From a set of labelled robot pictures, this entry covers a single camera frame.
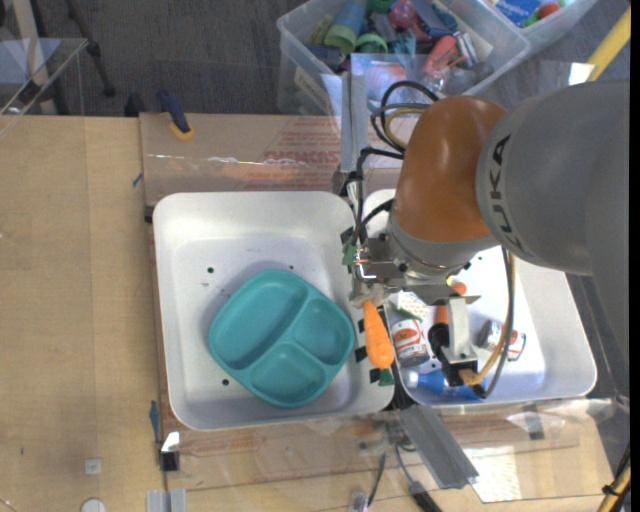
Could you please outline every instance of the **wooden countertop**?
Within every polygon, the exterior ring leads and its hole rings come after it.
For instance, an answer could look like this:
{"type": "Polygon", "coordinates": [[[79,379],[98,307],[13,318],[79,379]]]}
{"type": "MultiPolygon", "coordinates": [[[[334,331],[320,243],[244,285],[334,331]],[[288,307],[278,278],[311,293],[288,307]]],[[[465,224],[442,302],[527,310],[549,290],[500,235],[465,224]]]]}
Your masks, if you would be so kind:
{"type": "MultiPolygon", "coordinates": [[[[149,420],[159,379],[141,171],[134,118],[25,116],[0,139],[0,497],[17,512],[79,510],[91,497],[108,512],[144,510],[146,493],[167,485],[149,420]],[[91,459],[98,474],[86,474],[91,459]]],[[[530,463],[545,460],[532,452],[530,463]]],[[[368,492],[374,478],[227,486],[189,492],[187,504],[346,510],[351,490],[368,492]]],[[[418,510],[405,494],[391,468],[371,510],[418,510]]],[[[586,512],[601,501],[597,489],[491,505],[469,486],[433,496],[444,511],[586,512]]]]}

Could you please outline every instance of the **plastic plate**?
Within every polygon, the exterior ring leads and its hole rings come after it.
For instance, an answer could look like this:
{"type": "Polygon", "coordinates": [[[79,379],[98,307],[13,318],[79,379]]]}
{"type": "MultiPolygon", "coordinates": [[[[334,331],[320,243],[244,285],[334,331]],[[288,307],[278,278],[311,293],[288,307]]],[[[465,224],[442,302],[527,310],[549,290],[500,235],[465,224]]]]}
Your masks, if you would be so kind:
{"type": "Polygon", "coordinates": [[[246,281],[211,322],[213,358],[256,396],[301,407],[331,383],[353,349],[349,317],[304,279],[264,270],[246,281]]]}

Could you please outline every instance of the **blue object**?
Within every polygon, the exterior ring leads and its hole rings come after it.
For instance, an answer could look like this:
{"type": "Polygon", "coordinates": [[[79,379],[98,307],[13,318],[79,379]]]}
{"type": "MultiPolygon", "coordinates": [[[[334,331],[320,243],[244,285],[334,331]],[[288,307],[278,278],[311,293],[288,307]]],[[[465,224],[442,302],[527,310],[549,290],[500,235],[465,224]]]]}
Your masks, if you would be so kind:
{"type": "Polygon", "coordinates": [[[178,129],[182,133],[191,131],[191,127],[187,122],[187,118],[185,117],[182,108],[178,104],[178,101],[173,97],[173,95],[165,89],[160,89],[156,96],[158,98],[158,101],[160,102],[160,107],[163,111],[169,112],[169,114],[171,115],[171,119],[178,127],[178,129]]]}
{"type": "Polygon", "coordinates": [[[151,409],[149,409],[149,419],[151,420],[151,428],[153,428],[153,440],[160,443],[160,411],[155,400],[151,401],[151,409]]]}
{"type": "Polygon", "coordinates": [[[213,358],[272,405],[301,407],[331,383],[353,350],[349,317],[304,279],[264,270],[246,281],[211,322],[213,358]]]}
{"type": "Polygon", "coordinates": [[[522,27],[539,6],[540,0],[500,0],[495,4],[495,8],[518,27],[522,27]]]}
{"type": "Polygon", "coordinates": [[[446,385],[442,370],[419,374],[418,386],[428,389],[434,395],[438,395],[442,398],[466,398],[468,400],[478,400],[478,396],[468,386],[446,385]]]}
{"type": "Polygon", "coordinates": [[[336,25],[349,27],[356,35],[360,34],[363,22],[364,7],[357,2],[346,2],[333,20],[336,25]]]}

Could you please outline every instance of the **cardboard box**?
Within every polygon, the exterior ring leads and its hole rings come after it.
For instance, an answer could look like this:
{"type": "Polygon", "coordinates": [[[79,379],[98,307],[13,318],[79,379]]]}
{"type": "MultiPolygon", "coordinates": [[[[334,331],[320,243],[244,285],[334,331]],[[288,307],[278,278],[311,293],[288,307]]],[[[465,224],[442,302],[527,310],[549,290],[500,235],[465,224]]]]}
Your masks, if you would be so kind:
{"type": "MultiPolygon", "coordinates": [[[[169,129],[168,114],[140,114],[149,218],[160,199],[176,192],[337,192],[343,184],[338,118],[244,114],[187,114],[187,118],[194,136],[182,141],[169,129]]],[[[370,140],[377,140],[373,130],[370,140]]],[[[368,191],[395,188],[399,167],[389,160],[368,162],[375,167],[365,173],[368,191]]]]}

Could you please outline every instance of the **blue clamp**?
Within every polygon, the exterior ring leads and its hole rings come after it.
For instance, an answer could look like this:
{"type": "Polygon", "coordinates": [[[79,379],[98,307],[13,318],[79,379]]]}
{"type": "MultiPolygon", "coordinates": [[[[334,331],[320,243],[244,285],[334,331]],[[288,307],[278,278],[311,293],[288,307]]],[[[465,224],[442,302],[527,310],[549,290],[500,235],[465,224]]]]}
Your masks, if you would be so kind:
{"type": "Polygon", "coordinates": [[[180,140],[191,139],[194,133],[193,128],[187,122],[187,118],[175,97],[166,89],[160,89],[156,96],[160,101],[162,111],[169,112],[171,115],[171,124],[169,125],[171,131],[180,140]]]}

